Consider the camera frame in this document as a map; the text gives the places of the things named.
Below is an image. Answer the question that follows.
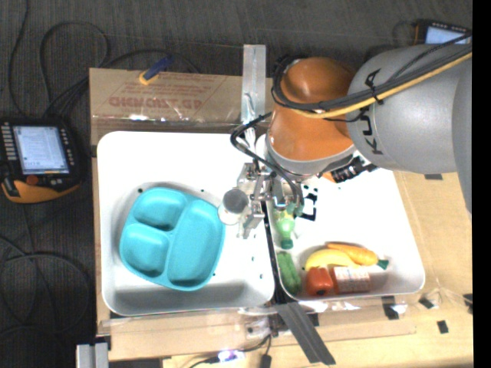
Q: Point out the white plastic tray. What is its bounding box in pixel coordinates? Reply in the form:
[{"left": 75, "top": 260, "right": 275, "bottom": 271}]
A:
[
  {"left": 255, "top": 133, "right": 427, "bottom": 303},
  {"left": 96, "top": 130, "right": 276, "bottom": 317}
]

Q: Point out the orange carrot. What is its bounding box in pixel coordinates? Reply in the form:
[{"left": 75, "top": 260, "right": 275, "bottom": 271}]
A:
[{"left": 326, "top": 241, "right": 390, "bottom": 271}]

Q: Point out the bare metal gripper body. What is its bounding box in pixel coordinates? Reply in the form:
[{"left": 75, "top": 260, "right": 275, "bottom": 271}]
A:
[{"left": 236, "top": 162, "right": 285, "bottom": 211}]

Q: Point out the blue divided plate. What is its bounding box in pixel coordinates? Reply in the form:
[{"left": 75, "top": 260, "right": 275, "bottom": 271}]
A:
[{"left": 118, "top": 187, "right": 226, "bottom": 292}]

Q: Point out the green toy cucumber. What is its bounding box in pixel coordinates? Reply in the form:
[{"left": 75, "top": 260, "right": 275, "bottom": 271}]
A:
[{"left": 276, "top": 251, "right": 303, "bottom": 297}]

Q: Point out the brown cardboard board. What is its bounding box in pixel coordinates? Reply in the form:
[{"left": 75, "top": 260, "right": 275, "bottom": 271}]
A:
[{"left": 88, "top": 67, "right": 473, "bottom": 362}]

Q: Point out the green plastic bottle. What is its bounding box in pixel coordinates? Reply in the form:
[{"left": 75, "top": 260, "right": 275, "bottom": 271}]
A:
[{"left": 273, "top": 209, "right": 298, "bottom": 250}]

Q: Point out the small white can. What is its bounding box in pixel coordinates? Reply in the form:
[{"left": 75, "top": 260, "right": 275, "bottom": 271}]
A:
[{"left": 217, "top": 188, "right": 249, "bottom": 226}]

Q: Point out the yellow banana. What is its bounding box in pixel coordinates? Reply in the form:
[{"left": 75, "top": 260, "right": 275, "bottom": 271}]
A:
[{"left": 304, "top": 248, "right": 362, "bottom": 272}]

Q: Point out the black cylinder on white bracket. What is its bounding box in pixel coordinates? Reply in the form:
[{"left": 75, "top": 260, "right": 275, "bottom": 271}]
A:
[{"left": 329, "top": 153, "right": 381, "bottom": 185}]

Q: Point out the red toy pepper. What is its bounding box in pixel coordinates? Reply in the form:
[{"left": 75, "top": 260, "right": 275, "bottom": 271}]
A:
[{"left": 304, "top": 266, "right": 335, "bottom": 297}]

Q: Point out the thin black rod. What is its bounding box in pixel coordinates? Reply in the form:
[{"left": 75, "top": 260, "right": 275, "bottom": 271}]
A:
[{"left": 263, "top": 200, "right": 287, "bottom": 304}]

